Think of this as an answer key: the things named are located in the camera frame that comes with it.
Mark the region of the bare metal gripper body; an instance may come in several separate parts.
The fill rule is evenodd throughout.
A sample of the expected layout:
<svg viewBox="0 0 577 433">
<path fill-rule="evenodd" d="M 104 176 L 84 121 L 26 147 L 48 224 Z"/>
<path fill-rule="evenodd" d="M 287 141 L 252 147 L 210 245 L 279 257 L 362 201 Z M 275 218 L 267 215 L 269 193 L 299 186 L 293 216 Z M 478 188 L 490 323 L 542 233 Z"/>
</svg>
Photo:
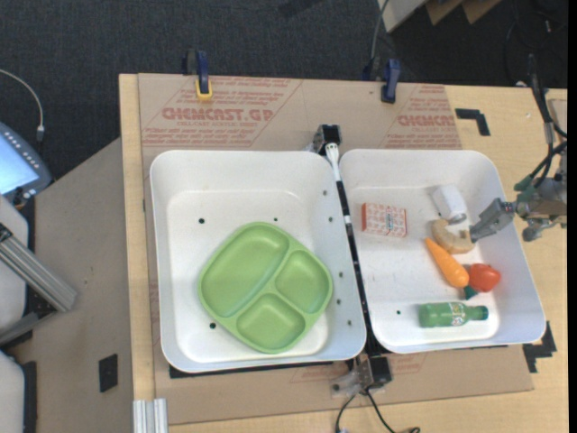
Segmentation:
<svg viewBox="0 0 577 433">
<path fill-rule="evenodd" d="M 516 183 L 517 214 L 524 219 L 565 217 L 567 214 L 566 173 L 558 170 L 553 177 L 527 175 Z"/>
</svg>

